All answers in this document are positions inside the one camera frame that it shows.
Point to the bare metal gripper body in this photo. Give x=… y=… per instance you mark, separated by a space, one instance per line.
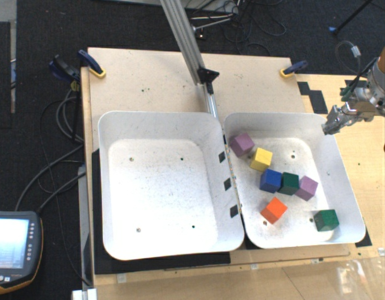
x=366 y=108

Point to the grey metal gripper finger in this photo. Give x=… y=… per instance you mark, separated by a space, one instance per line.
x=332 y=120
x=344 y=124

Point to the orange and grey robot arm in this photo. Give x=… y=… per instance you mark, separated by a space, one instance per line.
x=378 y=75

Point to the purple cube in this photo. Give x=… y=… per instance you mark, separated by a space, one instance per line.
x=241 y=144
x=307 y=188

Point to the dark green cube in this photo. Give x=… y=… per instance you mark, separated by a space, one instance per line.
x=326 y=220
x=289 y=183

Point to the yellow cube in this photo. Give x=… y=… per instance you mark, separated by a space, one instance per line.
x=261 y=159

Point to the blue cube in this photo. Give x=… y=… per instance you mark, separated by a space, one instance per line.
x=270 y=181

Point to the orange cube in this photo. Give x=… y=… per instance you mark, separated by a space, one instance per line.
x=273 y=210

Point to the white plastic tray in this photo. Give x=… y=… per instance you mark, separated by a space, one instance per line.
x=162 y=186
x=289 y=230

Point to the pale wood board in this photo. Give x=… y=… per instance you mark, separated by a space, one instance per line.
x=148 y=80

